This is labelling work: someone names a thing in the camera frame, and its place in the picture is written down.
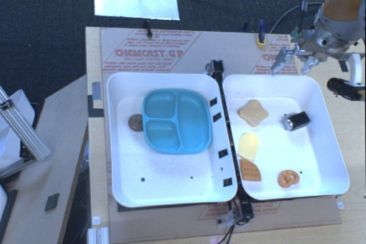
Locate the brown cardboard board red print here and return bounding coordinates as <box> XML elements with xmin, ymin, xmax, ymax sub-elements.
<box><xmin>100</xmin><ymin>27</ymin><xmax>343</xmax><ymax>244</ymax></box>

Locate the beige square biscuit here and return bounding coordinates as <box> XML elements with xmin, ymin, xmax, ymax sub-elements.
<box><xmin>237</xmin><ymin>98</ymin><xmax>269</xmax><ymax>127</ymax></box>

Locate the black cylinder on white bracket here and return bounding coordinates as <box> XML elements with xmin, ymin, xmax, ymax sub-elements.
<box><xmin>327</xmin><ymin>53</ymin><xmax>366</xmax><ymax>102</ymax></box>

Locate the brown round biscuit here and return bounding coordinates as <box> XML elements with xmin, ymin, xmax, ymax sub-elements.
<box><xmin>128</xmin><ymin>114</ymin><xmax>145</xmax><ymax>133</ymax></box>

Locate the black small can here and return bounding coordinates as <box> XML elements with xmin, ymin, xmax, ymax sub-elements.
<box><xmin>283</xmin><ymin>110</ymin><xmax>312</xmax><ymax>132</ymax></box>

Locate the orange waffle piece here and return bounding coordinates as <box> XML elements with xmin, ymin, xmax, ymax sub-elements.
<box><xmin>239</xmin><ymin>158</ymin><xmax>262</xmax><ymax>182</ymax></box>

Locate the thin black rod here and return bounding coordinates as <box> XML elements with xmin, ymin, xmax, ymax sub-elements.
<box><xmin>214</xmin><ymin>73</ymin><xmax>246</xmax><ymax>204</ymax></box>

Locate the orange pretzel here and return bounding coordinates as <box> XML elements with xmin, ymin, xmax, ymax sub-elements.
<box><xmin>277</xmin><ymin>169</ymin><xmax>300</xmax><ymax>189</ymax></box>

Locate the white plastic tray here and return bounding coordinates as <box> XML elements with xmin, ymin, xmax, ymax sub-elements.
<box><xmin>222</xmin><ymin>74</ymin><xmax>351</xmax><ymax>201</ymax></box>
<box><xmin>106</xmin><ymin>71</ymin><xmax>240</xmax><ymax>208</ymax></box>

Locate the blue divided plate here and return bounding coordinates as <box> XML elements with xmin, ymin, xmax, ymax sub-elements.
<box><xmin>141</xmin><ymin>88</ymin><xmax>213</xmax><ymax>156</ymax></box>

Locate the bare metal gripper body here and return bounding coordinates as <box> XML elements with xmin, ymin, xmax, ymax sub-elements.
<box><xmin>293</xmin><ymin>27</ymin><xmax>354</xmax><ymax>61</ymax></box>

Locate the yellow oval slice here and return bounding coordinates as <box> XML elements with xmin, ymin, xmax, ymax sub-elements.
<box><xmin>237</xmin><ymin>132</ymin><xmax>260</xmax><ymax>161</ymax></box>

